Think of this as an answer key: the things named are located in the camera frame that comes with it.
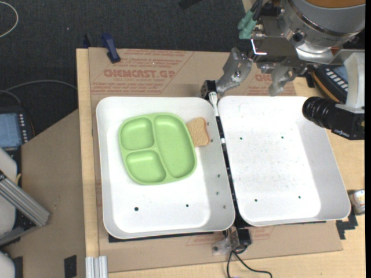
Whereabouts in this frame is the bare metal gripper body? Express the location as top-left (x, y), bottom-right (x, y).
top-left (250, 11), bottom-right (363, 70)

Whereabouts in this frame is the tan toy bread slice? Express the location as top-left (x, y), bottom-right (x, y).
top-left (185, 116), bottom-right (210, 148)

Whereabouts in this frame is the thin black and white rod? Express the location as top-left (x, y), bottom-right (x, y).
top-left (208, 92), bottom-right (242, 229)

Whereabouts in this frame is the brown cardboard board red print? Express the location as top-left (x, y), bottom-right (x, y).
top-left (88, 47), bottom-right (344, 273)

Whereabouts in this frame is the white plastic tray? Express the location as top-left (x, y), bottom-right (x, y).
top-left (217, 95), bottom-right (352, 227)
top-left (95, 96), bottom-right (236, 239)

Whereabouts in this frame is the green divided plate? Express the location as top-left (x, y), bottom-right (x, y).
top-left (117, 112), bottom-right (198, 186)

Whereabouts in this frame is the small white can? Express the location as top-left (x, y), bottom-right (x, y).
top-left (347, 189), bottom-right (366, 215)

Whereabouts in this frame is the black cylinder on white bracket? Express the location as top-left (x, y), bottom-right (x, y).
top-left (302, 52), bottom-right (366, 141)

